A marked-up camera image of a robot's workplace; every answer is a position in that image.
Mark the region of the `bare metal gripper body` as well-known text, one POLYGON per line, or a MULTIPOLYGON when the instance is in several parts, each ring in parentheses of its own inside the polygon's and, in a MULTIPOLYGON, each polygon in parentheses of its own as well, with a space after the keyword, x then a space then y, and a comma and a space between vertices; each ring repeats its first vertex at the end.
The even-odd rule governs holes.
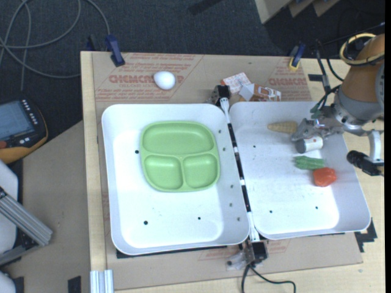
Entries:
POLYGON ((315 128, 320 126, 335 127, 335 134, 343 134, 344 132, 354 134, 355 136, 363 136, 364 122, 347 112, 343 107, 326 106, 321 109, 319 116, 315 120, 315 128))

